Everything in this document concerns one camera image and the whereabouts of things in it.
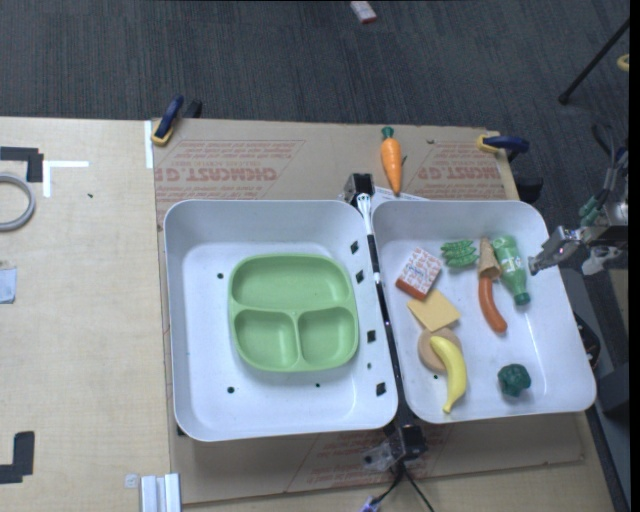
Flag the orange sausage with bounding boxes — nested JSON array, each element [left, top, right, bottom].
[[477, 274, 509, 334]]

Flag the black cylinder on white bracket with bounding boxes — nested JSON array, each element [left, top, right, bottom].
[[559, 243, 626, 276]]

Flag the orange carrot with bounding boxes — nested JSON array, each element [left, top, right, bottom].
[[379, 126, 404, 197]]

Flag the green broccoli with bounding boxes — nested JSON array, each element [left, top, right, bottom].
[[496, 363, 533, 399]]

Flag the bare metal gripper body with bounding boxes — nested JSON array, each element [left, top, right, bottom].
[[574, 200, 630, 254]]

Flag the yellow banana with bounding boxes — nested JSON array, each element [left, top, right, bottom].
[[429, 335, 468, 415]]

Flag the brown cardboard board red print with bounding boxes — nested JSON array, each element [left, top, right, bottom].
[[151, 118, 585, 506]]

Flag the white plastic tray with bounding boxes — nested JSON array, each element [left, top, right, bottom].
[[371, 199, 598, 425], [163, 199, 400, 443]]

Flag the thin black and white rod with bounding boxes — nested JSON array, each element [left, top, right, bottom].
[[357, 193, 410, 429]]

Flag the green bottle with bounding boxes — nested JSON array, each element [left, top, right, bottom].
[[490, 234, 532, 306]]

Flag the green pea pods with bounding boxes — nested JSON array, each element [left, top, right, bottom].
[[439, 239, 480, 268]]

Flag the black block with thin wires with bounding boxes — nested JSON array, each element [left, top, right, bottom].
[[343, 172, 376, 203], [363, 423, 429, 472]]

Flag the orange and white carton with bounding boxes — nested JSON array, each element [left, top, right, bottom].
[[395, 246, 444, 302]]

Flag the green divided plate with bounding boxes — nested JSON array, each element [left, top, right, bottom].
[[227, 253, 361, 373]]

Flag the white and red packet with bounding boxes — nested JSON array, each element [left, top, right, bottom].
[[349, 1, 379, 26]]

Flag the tan ice cream cone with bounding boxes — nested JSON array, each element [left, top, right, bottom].
[[477, 236, 502, 279]]

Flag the yellow cheese slice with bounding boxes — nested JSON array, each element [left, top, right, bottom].
[[406, 289, 462, 333]]

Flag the tan round biscuit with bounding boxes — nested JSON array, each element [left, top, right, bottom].
[[417, 325, 462, 373]]

